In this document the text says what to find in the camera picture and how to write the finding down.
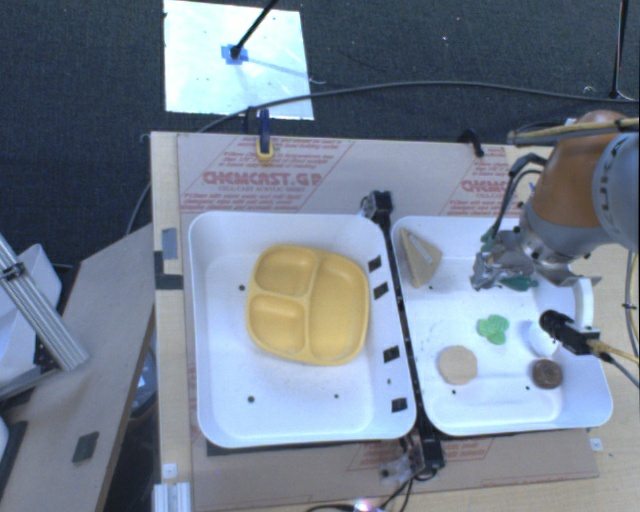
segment yellow bowl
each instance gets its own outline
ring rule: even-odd
[[[256,262],[247,329],[261,348],[287,359],[340,365],[362,349],[369,323],[369,282],[339,254],[276,245]]]

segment green leaf-shaped toy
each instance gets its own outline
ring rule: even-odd
[[[503,345],[507,341],[505,331],[509,328],[509,320],[500,315],[478,320],[476,330],[478,334],[487,338],[494,345]]]

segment brown round object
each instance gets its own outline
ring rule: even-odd
[[[438,371],[449,384],[466,384],[478,375],[478,360],[471,350],[454,345],[440,353]]]
[[[554,389],[562,384],[562,368],[549,359],[536,361],[532,369],[533,383],[542,389]]]

